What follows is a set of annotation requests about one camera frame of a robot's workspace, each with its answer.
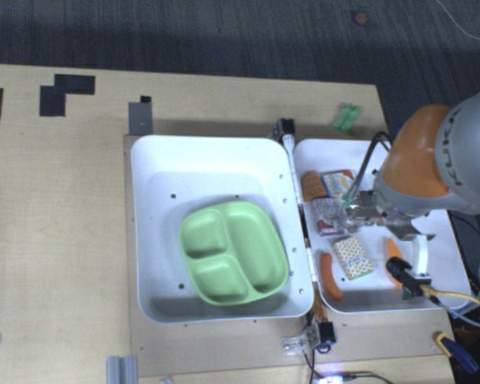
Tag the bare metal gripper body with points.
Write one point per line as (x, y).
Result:
(366, 208)

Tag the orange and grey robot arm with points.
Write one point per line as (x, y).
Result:
(420, 166)

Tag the colourful printed packet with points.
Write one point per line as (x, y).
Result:
(338, 182)

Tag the white and red patterned packet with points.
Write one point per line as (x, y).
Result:
(324, 214)

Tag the orange carrot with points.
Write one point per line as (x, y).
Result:
(393, 249)

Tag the yellow patterned carton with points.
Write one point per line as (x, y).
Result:
(353, 257)

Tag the orange biscuit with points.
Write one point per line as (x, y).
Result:
(314, 185)

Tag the orange sausage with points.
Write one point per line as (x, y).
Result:
(329, 276)

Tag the white plastic tray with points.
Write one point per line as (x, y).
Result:
(436, 254)
(160, 214)

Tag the green ribbed block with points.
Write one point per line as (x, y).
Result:
(346, 117)

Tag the green divided plate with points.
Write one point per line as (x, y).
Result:
(240, 254)

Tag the black cylinder on white bracket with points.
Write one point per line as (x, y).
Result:
(408, 276)

